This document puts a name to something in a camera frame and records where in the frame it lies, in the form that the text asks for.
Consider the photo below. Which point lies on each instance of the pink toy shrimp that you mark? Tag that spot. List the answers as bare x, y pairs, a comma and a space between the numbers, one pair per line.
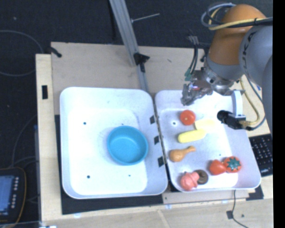
188, 181

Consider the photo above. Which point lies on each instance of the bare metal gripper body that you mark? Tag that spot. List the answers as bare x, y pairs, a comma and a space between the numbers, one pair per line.
210, 82

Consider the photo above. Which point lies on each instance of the brown doughnut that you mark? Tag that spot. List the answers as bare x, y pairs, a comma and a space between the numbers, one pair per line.
202, 176

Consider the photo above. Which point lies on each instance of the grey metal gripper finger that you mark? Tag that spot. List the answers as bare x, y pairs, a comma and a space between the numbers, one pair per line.
184, 96
195, 94

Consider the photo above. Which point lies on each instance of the white plastic tray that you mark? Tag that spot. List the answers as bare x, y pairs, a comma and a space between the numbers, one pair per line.
204, 151
85, 146

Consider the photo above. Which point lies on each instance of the black cylinder on white bracket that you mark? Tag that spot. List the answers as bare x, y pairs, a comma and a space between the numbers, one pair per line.
230, 120

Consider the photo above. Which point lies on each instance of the tan toy chicken drumstick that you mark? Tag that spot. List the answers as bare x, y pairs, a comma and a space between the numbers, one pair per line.
177, 155

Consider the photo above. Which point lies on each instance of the yellow toy corn cob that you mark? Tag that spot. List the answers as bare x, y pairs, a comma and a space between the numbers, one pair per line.
191, 136

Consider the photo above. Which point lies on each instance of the blue bowl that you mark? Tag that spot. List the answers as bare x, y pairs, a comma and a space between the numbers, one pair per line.
127, 144

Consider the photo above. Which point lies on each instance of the orange round toy fruit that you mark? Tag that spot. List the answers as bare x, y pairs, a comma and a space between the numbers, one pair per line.
187, 117

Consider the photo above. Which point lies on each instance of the black keyboard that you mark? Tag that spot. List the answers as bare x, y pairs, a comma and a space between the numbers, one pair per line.
262, 153

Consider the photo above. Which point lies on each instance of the red toy pepper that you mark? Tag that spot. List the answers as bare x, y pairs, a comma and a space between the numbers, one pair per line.
216, 167

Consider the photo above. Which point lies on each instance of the pale yellow toy block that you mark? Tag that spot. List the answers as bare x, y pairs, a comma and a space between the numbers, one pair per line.
205, 124

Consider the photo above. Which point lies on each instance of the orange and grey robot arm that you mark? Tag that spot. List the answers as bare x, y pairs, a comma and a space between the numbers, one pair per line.
230, 44

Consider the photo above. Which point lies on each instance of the red tomato with green stem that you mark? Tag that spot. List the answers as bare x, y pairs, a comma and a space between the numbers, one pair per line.
232, 164

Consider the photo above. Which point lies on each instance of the pale wood board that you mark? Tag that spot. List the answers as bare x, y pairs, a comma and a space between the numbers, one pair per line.
92, 65

